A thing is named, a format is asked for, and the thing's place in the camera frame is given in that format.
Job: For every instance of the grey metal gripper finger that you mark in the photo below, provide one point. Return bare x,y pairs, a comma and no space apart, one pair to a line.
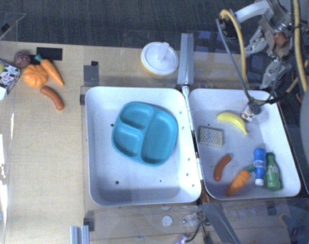
254,43
271,72

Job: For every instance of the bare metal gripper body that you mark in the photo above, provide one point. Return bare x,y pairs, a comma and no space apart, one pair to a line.
281,22

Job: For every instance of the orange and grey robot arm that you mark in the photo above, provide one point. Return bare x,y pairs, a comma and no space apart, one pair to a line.
308,136

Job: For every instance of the small white can orange print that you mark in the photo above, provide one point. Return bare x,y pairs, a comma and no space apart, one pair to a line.
246,114

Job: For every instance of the white plastic tray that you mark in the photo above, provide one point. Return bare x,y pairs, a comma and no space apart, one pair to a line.
246,146
144,187

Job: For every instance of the patterned flat packet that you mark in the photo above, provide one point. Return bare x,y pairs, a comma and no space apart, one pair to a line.
211,136

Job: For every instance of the blue bottle white cap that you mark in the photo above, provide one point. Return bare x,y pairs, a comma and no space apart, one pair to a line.
259,164

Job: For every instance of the orange cup white lid straw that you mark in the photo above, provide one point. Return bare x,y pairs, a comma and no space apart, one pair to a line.
154,60

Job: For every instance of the green bottle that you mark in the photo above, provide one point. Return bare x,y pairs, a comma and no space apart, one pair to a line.
272,175

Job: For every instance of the brown sausage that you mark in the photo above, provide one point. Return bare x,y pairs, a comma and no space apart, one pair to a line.
221,168
53,98

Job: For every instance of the orange carrot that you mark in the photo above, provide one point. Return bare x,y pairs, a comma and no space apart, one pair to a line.
239,180
53,71

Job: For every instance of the blue divided plate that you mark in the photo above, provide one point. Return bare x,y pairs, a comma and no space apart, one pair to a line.
157,133

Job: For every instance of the clear plastic bottle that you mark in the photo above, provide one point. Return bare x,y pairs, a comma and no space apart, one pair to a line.
191,219

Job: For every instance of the orange pumpkin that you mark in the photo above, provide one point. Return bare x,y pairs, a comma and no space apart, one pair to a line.
35,76

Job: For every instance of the brown knobbly ball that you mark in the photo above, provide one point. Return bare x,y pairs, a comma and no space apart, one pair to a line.
22,59

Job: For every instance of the white carton cow print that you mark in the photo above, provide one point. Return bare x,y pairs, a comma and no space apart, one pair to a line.
8,79

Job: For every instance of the black cylinder on white bracket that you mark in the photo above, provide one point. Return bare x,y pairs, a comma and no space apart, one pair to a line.
251,10

